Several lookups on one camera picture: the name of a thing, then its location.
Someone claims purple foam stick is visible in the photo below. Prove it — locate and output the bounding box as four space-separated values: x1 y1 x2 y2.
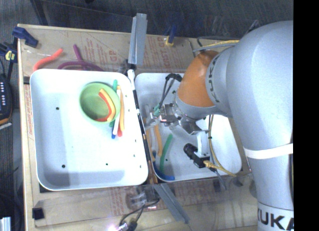
57 60 105 72
72 44 84 61

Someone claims white foam stick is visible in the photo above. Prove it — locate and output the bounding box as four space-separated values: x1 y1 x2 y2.
112 85 122 136

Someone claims white plastic tray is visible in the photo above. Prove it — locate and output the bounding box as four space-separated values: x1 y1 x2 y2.
29 68 150 192
134 72 243 183

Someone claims black cylinder on white bracket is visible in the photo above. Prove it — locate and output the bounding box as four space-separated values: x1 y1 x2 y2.
183 130 211 169

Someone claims brown cardboard board red print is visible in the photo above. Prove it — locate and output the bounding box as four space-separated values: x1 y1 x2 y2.
19 27 253 227

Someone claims orange foam stick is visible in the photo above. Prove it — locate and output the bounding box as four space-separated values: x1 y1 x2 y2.
145 128 157 163
119 89 125 132
32 48 64 72
154 124 163 158

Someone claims green foam stick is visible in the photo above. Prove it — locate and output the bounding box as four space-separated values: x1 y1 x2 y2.
108 79 119 128
159 133 173 174

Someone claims yellow foam stick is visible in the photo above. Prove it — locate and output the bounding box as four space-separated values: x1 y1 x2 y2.
99 88 117 123

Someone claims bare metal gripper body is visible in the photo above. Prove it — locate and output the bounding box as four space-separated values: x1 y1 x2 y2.
159 103 203 135

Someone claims green bowl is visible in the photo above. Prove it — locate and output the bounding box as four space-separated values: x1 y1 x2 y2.
79 82 122 124

